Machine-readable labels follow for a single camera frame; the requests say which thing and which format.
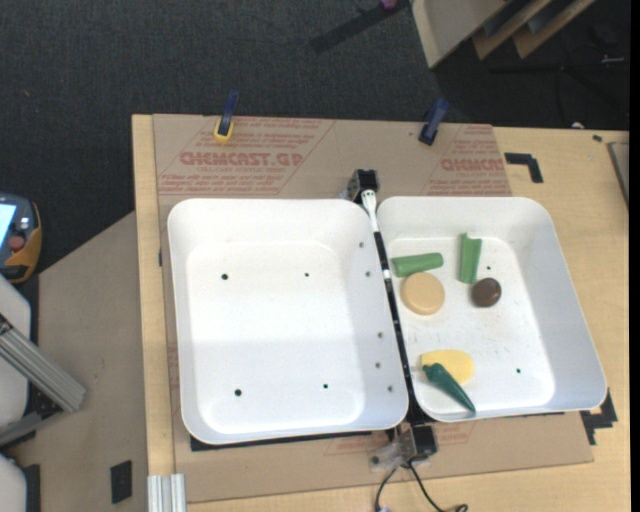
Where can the white plastic tray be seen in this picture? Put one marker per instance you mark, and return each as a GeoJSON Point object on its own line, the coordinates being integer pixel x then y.
{"type": "Point", "coordinates": [280, 320]}
{"type": "Point", "coordinates": [525, 320]}

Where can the thin black and white rod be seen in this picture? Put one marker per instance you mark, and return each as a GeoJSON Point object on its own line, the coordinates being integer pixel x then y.
{"type": "Point", "coordinates": [391, 300]}

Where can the light green cucumber piece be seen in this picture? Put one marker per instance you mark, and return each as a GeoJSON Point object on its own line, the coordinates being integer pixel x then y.
{"type": "Point", "coordinates": [416, 263]}

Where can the brown cardboard board red print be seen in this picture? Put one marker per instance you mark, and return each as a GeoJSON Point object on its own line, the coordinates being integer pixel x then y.
{"type": "Point", "coordinates": [310, 150]}

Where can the beige round biscuit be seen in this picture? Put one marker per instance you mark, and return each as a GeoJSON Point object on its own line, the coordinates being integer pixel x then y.
{"type": "Point", "coordinates": [423, 293]}

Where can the light green celery stick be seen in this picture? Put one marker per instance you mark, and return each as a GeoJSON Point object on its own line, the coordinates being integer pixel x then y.
{"type": "Point", "coordinates": [470, 260]}

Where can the brown round biscuit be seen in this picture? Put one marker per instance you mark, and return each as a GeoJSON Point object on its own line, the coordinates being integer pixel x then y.
{"type": "Point", "coordinates": [486, 292]}

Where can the yellow oval toy food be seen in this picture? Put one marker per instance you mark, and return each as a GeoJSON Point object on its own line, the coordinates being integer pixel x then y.
{"type": "Point", "coordinates": [455, 363]}

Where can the dark green chili pepper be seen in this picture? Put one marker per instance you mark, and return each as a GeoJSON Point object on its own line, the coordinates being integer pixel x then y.
{"type": "Point", "coordinates": [447, 385]}

